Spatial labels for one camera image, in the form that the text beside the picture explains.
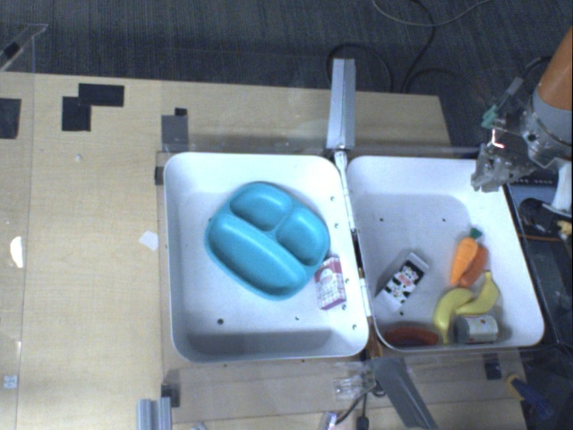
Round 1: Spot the red sausage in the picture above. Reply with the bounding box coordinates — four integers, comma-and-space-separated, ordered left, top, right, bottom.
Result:
383, 325, 440, 348

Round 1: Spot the pink and white carton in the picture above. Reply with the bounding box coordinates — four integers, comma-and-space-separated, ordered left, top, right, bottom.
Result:
313, 254, 348, 311

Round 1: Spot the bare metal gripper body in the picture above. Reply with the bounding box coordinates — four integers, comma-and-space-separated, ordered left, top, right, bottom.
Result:
475, 105, 563, 183

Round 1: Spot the white plastic tray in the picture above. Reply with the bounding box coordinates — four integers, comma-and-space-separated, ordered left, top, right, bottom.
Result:
346, 155, 546, 354
162, 151, 371, 365

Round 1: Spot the light orange carrot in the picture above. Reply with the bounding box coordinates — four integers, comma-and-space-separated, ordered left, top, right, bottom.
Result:
449, 227, 484, 287

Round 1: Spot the dark orange carrot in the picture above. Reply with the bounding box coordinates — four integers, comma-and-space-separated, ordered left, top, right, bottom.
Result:
459, 243, 490, 288

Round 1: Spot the black cylinder on white bracket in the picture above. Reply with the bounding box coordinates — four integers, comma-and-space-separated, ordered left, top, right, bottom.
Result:
521, 162, 573, 237

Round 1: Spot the black and white carton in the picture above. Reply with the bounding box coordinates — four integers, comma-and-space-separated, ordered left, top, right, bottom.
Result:
374, 252, 431, 306

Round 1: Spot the silver can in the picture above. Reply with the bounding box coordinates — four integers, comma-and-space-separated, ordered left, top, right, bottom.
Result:
453, 314, 500, 346

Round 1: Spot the yellow banana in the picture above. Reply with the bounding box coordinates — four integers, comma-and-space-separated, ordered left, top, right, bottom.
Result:
455, 270, 500, 318
432, 287, 475, 346

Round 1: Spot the blue divided plate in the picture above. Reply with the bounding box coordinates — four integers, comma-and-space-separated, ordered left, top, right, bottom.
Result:
204, 181, 332, 303

